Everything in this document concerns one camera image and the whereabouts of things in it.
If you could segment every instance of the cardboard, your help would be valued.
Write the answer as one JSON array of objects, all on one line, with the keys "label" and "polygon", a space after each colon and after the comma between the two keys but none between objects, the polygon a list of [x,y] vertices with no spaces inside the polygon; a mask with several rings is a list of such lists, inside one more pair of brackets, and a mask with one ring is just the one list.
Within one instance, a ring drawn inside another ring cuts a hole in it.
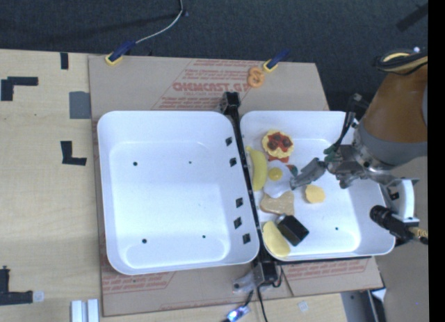
[{"label": "cardboard", "polygon": [[[258,61],[126,56],[110,67],[104,56],[89,56],[88,66],[104,316],[242,303],[247,294],[234,293],[232,282],[244,276],[250,264],[136,277],[111,268],[105,251],[97,122],[117,110],[212,111],[225,91],[239,92],[240,115],[253,110],[328,110],[316,66],[280,63],[260,88],[246,83],[248,70],[261,66]],[[265,299],[382,286],[372,257],[290,265],[284,272],[286,282],[265,291]]]}]

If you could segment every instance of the black fabric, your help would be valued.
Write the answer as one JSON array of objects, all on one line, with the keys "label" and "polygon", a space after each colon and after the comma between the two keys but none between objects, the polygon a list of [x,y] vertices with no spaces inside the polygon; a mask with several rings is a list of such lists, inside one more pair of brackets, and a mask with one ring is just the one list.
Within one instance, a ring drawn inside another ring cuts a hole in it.
[{"label": "black fabric", "polygon": [[[109,54],[156,33],[178,0],[0,0],[0,48]],[[184,0],[187,16],[131,54],[316,63],[331,109],[384,74],[371,61],[428,45],[428,0]]]}]

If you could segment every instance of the yellow banana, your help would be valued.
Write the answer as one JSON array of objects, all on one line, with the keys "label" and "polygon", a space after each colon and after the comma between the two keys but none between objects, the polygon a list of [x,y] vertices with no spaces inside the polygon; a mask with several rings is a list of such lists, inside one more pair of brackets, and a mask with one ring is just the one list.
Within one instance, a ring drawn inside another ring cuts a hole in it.
[{"label": "yellow banana", "polygon": [[259,150],[252,149],[251,147],[246,147],[246,150],[249,152],[250,158],[253,162],[252,188],[253,191],[259,191],[263,188],[267,179],[266,155]]}]

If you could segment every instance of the white tray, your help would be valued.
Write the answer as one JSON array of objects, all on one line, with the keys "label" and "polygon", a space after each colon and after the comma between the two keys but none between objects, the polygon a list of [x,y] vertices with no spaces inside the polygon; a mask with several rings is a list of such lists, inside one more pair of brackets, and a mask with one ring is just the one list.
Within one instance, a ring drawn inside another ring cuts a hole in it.
[{"label": "white tray", "polygon": [[242,264],[259,238],[231,122],[114,111],[98,124],[106,250],[127,274]]},{"label": "white tray", "polygon": [[[323,160],[323,150],[339,137],[344,113],[334,111],[255,111],[241,118],[241,132],[245,146],[262,150],[261,139],[269,129],[285,132],[294,142],[289,163],[299,170],[314,157]],[[353,129],[343,144],[351,143]],[[392,250],[395,238],[369,218],[371,208],[385,206],[380,187],[370,179],[356,180],[341,189],[335,176],[326,172],[315,185],[323,187],[326,199],[309,204],[304,199],[304,188],[294,191],[295,217],[309,230],[309,234],[282,261],[335,259],[383,255]],[[254,193],[261,224],[277,218],[260,210],[263,192]]]}]

